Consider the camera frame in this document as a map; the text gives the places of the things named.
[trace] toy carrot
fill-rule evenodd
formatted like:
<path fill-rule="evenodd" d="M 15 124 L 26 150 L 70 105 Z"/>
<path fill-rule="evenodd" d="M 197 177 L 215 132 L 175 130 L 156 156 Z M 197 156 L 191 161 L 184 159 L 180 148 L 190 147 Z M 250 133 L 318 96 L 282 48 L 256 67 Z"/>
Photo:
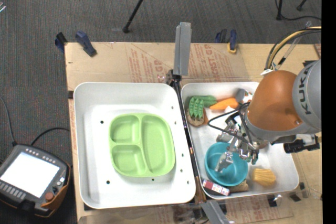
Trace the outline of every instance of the toy carrot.
<path fill-rule="evenodd" d="M 230 97 L 230 98 L 218 101 L 217 103 L 211 105 L 209 108 L 212 110 L 225 110 L 228 106 L 235 109 L 239 106 L 239 103 L 236 101 L 235 97 Z"/>

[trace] teal bowl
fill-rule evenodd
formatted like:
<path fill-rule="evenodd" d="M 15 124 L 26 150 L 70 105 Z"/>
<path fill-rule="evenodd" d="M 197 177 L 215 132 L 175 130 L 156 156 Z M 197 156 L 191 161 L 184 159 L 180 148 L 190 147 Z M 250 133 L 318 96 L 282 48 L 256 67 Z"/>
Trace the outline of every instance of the teal bowl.
<path fill-rule="evenodd" d="M 220 156 L 226 152 L 229 143 L 217 142 L 213 144 L 205 154 L 205 171 L 209 179 L 217 184 L 226 187 L 239 185 L 247 176 L 247 162 L 239 157 L 239 154 L 233 152 L 233 163 L 222 172 L 216 172 L 215 168 Z"/>

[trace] wooden table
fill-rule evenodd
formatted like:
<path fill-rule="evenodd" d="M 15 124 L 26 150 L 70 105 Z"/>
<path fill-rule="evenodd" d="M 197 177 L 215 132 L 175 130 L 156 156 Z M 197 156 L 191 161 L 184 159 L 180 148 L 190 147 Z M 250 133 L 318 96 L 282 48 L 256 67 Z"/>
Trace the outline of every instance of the wooden table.
<path fill-rule="evenodd" d="M 115 210 L 84 210 L 80 197 L 78 179 L 78 160 L 76 144 L 76 128 L 74 101 L 71 98 L 75 87 L 86 81 L 102 82 L 163 82 L 168 70 L 174 65 L 174 43 L 123 43 L 123 42 L 93 42 L 97 55 L 89 57 L 78 43 L 65 45 L 66 72 L 69 90 L 69 112 L 71 119 L 72 156 L 75 180 L 76 208 L 79 223 L 114 223 Z M 260 73 L 264 69 L 271 44 L 238 44 L 235 55 L 227 52 L 227 44 L 191 44 L 190 67 L 188 76 L 183 77 L 183 83 L 189 82 L 225 82 L 225 81 L 257 81 L 262 79 Z M 289 55 L 281 70 L 295 74 L 303 68 L 303 62 L 318 60 L 320 56 L 314 45 L 297 45 Z M 298 189 L 295 195 L 300 201 L 295 202 L 289 196 L 283 201 L 290 213 L 284 216 L 271 216 L 265 210 L 255 211 L 255 216 L 249 216 L 259 223 L 297 224 L 322 223 L 322 148 L 320 150 L 292 154 L 304 189 Z M 133 220 L 122 219 L 120 223 L 173 223 L 155 214 L 149 213 L 148 218 Z"/>

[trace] white screen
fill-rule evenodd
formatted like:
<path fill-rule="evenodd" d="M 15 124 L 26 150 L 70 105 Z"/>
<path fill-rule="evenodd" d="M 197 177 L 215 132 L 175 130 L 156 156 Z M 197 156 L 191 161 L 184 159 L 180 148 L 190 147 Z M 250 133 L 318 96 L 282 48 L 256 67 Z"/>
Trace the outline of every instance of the white screen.
<path fill-rule="evenodd" d="M 40 198 L 58 170 L 58 166 L 21 152 L 0 179 Z"/>

